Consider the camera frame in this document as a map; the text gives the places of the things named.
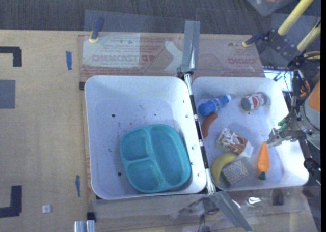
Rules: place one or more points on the yellow banana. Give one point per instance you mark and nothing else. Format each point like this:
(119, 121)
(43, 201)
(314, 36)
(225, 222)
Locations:
(219, 166)

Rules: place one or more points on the brown cardboard board red print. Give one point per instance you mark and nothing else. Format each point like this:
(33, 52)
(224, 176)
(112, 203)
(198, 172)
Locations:
(114, 58)

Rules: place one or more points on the orange and white carton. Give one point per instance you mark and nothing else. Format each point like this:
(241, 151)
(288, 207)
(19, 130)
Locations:
(233, 141)

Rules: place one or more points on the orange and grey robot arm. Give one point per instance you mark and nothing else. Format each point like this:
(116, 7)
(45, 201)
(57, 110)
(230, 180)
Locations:
(313, 98)

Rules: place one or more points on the green divided plate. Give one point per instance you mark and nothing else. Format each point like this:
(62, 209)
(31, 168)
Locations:
(163, 149)

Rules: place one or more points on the green patterned box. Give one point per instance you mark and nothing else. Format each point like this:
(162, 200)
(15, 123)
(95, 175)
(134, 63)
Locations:
(235, 172)

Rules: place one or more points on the black cylinder on white bracket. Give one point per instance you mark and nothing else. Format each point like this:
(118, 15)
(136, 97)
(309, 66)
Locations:
(312, 165)

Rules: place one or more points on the red and white can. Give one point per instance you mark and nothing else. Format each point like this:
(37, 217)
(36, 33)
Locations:
(254, 100)

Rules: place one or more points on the orange carrot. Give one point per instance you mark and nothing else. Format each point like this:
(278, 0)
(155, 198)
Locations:
(264, 159)

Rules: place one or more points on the white plastic tray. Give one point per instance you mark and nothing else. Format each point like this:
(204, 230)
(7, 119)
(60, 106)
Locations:
(142, 103)
(257, 121)

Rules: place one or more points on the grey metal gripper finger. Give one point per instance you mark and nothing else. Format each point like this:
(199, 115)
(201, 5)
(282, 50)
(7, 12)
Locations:
(273, 142)
(274, 132)

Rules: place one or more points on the thin black and white rod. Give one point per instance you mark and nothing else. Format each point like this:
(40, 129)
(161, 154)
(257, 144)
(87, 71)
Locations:
(196, 119)

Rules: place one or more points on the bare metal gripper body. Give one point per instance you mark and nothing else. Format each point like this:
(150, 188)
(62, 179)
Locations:
(293, 134)

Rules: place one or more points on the orange sausage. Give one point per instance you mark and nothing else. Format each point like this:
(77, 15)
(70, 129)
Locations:
(207, 124)

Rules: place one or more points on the blue bottle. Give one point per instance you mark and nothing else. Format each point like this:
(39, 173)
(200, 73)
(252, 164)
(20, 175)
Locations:
(207, 106)

